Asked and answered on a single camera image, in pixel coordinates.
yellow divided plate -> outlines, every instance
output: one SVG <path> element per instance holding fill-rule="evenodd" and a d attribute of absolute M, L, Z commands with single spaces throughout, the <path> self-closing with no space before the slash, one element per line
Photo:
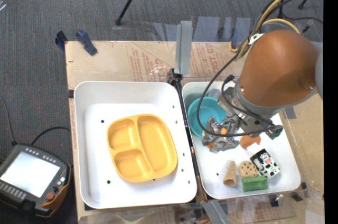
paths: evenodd
<path fill-rule="evenodd" d="M 171 134 L 155 115 L 133 115 L 111 123 L 107 142 L 117 173 L 128 182 L 160 178 L 177 166 Z"/>

gray carpet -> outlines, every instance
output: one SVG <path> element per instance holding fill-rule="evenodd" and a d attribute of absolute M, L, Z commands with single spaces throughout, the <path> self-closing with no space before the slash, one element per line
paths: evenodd
<path fill-rule="evenodd" d="M 6 4 L 0 11 L 0 96 L 6 102 L 16 141 L 30 143 L 48 127 L 70 127 L 64 53 L 55 44 L 59 31 L 73 41 L 78 29 L 87 31 L 92 40 L 176 41 L 173 28 L 181 21 L 192 21 L 193 41 L 229 41 L 233 27 L 241 41 L 271 0 L 133 0 L 121 26 L 115 20 L 127 0 L 0 1 Z M 323 42 L 324 0 L 308 0 L 300 10 L 301 2 L 284 5 L 283 18 L 301 30 L 312 20 L 304 35 Z M 1 158 L 12 147 L 8 129 L 0 106 Z M 72 163 L 69 131 L 52 130 L 36 145 Z M 31 217 L 0 203 L 0 223 L 74 224 L 75 202 L 71 184 L 64 203 L 50 219 Z"/>

cardboard box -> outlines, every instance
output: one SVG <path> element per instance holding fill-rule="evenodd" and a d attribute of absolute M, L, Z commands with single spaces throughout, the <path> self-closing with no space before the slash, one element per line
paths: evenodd
<path fill-rule="evenodd" d="M 91 56 L 77 41 L 65 44 L 69 107 L 71 115 L 74 179 L 79 223 L 181 223 L 182 219 L 196 223 L 211 223 L 208 216 L 200 218 L 200 210 L 189 204 L 167 207 L 123 208 L 94 210 L 86 207 L 79 189 L 76 121 L 74 113 L 75 87 L 83 81 L 159 81 L 165 82 L 167 73 L 175 67 L 175 42 L 93 41 L 98 53 Z M 225 42 L 193 42 L 190 74 L 184 82 L 210 81 L 232 57 Z M 240 75 L 244 59 L 233 62 L 217 81 L 232 74 Z M 222 201 L 231 223 L 305 223 L 307 218 L 324 223 L 324 146 L 323 101 L 315 95 L 308 101 L 280 113 L 292 147 L 302 185 L 294 193 L 278 193 L 274 197 L 247 197 Z"/>

screen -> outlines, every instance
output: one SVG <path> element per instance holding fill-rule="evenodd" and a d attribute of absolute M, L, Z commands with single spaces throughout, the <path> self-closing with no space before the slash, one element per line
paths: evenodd
<path fill-rule="evenodd" d="M 20 152 L 1 180 L 41 197 L 60 167 L 25 152 Z"/>

teal bowl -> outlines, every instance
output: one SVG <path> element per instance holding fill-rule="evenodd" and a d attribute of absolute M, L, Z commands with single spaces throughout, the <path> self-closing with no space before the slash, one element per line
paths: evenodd
<path fill-rule="evenodd" d="M 196 136 L 202 138 L 203 129 L 201 128 L 201 126 L 197 121 L 197 106 L 199 104 L 199 101 L 200 98 L 192 102 L 192 104 L 188 109 L 187 118 L 191 132 Z M 199 115 L 200 122 L 205 128 L 206 122 L 211 116 L 215 118 L 216 122 L 221 123 L 224 120 L 226 112 L 217 104 L 217 99 L 205 96 L 200 106 Z"/>

